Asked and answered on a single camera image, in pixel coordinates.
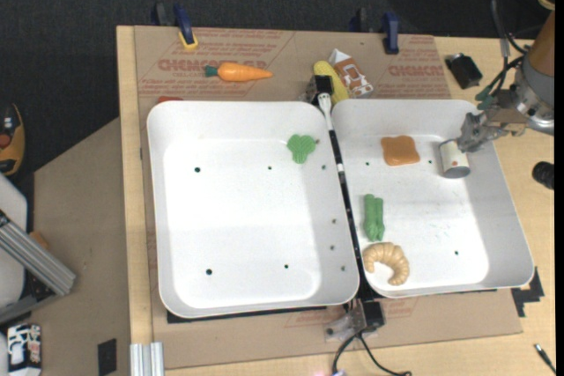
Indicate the white and brown carton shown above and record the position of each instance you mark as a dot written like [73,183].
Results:
[354,77]

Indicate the brown cardboard board, red print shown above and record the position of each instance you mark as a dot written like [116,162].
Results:
[273,44]

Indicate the black box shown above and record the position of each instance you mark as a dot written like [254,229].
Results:
[463,71]

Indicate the green asparagus bundle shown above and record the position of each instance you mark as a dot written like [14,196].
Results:
[374,218]

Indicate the orange carrot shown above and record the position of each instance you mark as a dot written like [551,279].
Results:
[240,72]

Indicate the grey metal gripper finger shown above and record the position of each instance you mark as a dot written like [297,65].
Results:
[478,143]
[469,125]

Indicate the thin black and white rod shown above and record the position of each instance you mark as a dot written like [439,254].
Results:
[341,171]

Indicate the black and white carton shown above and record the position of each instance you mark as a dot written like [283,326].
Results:
[24,348]

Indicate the green broccoli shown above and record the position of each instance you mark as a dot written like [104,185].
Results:
[301,147]

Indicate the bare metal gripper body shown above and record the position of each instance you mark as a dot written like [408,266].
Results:
[511,116]

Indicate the yellow corn cob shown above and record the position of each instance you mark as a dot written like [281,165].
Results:
[328,77]

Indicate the tan croissant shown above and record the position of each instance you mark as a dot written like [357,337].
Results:
[396,262]

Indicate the small white can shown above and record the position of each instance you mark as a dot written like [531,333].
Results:
[454,160]

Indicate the white plastic tray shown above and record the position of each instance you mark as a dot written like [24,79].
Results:
[247,216]
[436,220]

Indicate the orange bread slice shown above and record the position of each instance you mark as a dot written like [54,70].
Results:
[400,150]

